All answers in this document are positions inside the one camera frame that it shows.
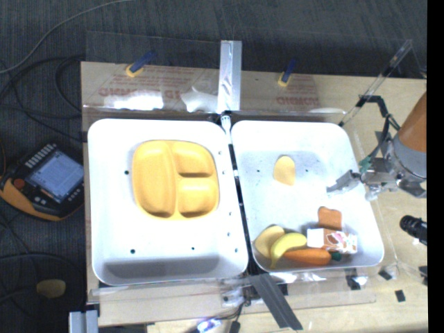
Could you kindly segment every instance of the handheld device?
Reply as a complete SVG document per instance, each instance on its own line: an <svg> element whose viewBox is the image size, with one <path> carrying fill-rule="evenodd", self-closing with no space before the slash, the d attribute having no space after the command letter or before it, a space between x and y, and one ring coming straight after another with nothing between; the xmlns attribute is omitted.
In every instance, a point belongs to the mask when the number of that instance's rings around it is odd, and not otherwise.
<svg viewBox="0 0 444 333"><path fill-rule="evenodd" d="M60 221L84 203L83 166L56 143L48 143L8 167L0 197L17 209Z"/></svg>

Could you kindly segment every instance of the blue and yellow object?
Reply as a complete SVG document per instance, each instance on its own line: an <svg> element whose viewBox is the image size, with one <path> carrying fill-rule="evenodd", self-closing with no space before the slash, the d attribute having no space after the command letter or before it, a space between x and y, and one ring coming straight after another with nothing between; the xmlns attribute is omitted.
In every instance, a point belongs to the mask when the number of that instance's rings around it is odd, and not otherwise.
<svg viewBox="0 0 444 333"><path fill-rule="evenodd" d="M144 70L144 65L147 65L156 55L157 54L154 51L145 53L134 63L126 67L126 75L130 76L131 78L138 76Z"/></svg>
<svg viewBox="0 0 444 333"><path fill-rule="evenodd" d="M295 65L296 59L292 58L290 63L287 65L287 68L280 74L279 80L277 81L280 86L287 86L289 84L290 76Z"/></svg>

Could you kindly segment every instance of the orange cylinder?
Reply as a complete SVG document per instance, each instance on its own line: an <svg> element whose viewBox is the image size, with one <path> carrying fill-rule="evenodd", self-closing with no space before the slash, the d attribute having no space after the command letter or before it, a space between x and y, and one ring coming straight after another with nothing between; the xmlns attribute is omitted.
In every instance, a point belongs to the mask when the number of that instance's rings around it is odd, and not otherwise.
<svg viewBox="0 0 444 333"><path fill-rule="evenodd" d="M417 102L398 131L401 143L418 152L427 152L427 92Z"/></svg>

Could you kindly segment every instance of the black fabric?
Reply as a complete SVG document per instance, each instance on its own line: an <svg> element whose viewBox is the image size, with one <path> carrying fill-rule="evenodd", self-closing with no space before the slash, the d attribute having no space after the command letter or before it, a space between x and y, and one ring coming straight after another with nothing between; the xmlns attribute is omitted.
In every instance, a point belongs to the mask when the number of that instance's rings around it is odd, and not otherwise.
<svg viewBox="0 0 444 333"><path fill-rule="evenodd" d="M114 0L0 0L0 69L23 59L56 24L109 1ZM28 62L0 74L0 90L11 76L39 60L83 58L88 31L216 43L241 40L245 70L281 71L295 57L296 73L363 76L376 76L403 42L411 39L413 52L394 76L419 78L419 71L427 68L427 0L144 0L107 6L57 28ZM102 44L106 51L107 44ZM15 88L0 95L0 139L8 164L50 139L81 151L76 140L4 106L18 105L16 90L27 108L75 114L56 89L55 73L61 62L58 59L30 69L17 78ZM73 61L59 73L60 88L74 105L80 105L79 71L78 62ZM80 119L38 119L73 138L80 137ZM83 217L80 210L59 223L47 223L0 201L0 257L25 253L6 222L29 252L65 257L84 272ZM67 332L67 312L63 311L77 305L85 287L62 262L43 257L35 258L34 264L29 258L21 260L20 264L0 259L6 289L0 287L0 332ZM74 285L77 292L67 298L72 302L42 302L32 290L15 293L15 301L6 298L20 285L32 284L36 270L42 278L58 273L70 287ZM23 309L31 314L24 314ZM49 316L61 320L53 322Z"/></svg>

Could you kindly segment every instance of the orange and black device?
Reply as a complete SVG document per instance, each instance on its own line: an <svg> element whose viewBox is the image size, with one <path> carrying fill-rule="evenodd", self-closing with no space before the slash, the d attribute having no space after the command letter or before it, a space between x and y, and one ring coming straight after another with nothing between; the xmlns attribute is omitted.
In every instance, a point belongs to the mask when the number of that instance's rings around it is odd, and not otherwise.
<svg viewBox="0 0 444 333"><path fill-rule="evenodd" d="M84 204L83 166L48 143L9 166L0 178L0 197L47 221L60 221Z"/></svg>

